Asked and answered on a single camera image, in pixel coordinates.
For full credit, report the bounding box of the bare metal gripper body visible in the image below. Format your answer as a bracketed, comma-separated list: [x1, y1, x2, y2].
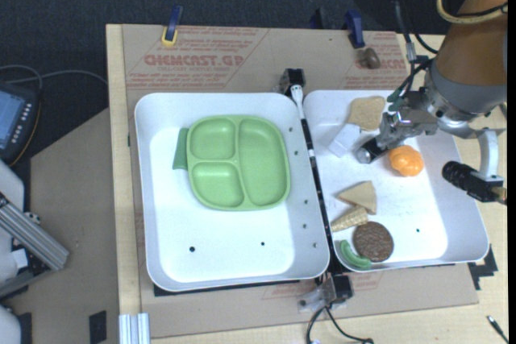
[377, 90, 477, 139]

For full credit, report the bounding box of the black and silver can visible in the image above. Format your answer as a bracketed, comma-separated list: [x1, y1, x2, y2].
[354, 139, 390, 164]

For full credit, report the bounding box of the orange toy pumpkin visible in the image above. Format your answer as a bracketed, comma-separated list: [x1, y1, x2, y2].
[388, 145, 425, 178]

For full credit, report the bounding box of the toy toast bread slice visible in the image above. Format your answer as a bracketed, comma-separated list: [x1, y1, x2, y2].
[347, 95, 387, 132]

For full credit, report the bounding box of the white carton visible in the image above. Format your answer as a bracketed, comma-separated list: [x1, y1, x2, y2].
[327, 123, 362, 158]

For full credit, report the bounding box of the tan triangular toy sandwich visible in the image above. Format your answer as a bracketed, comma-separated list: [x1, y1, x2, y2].
[337, 180, 378, 215]

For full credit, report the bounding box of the white plastic tray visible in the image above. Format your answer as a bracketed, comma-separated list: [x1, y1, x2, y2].
[134, 92, 331, 292]
[302, 89, 490, 273]

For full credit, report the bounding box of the thin black and white rod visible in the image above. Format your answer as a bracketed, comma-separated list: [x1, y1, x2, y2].
[289, 85, 336, 276]

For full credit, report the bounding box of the brown lumpy toy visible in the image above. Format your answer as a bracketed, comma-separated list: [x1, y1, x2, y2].
[355, 47, 381, 71]

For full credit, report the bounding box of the tan toy ice cream cone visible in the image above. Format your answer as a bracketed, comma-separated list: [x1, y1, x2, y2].
[330, 205, 369, 234]

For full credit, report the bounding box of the brown round biscuit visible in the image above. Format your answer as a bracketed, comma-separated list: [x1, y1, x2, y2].
[352, 221, 395, 263]

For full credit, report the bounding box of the green toy pea pod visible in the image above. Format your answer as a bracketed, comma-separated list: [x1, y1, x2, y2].
[339, 239, 372, 270]

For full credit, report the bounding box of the green divided plate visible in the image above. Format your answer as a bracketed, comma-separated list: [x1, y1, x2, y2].
[173, 114, 291, 212]

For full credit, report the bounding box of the brown cardboard board red print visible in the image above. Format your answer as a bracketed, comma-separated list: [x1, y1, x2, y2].
[120, 24, 481, 339]

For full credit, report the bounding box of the black cylinder on white bracket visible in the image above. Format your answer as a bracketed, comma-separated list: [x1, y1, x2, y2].
[441, 126, 506, 203]

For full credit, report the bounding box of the black block with thin wires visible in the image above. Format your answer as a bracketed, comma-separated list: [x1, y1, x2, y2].
[330, 274, 355, 301]
[281, 68, 306, 92]

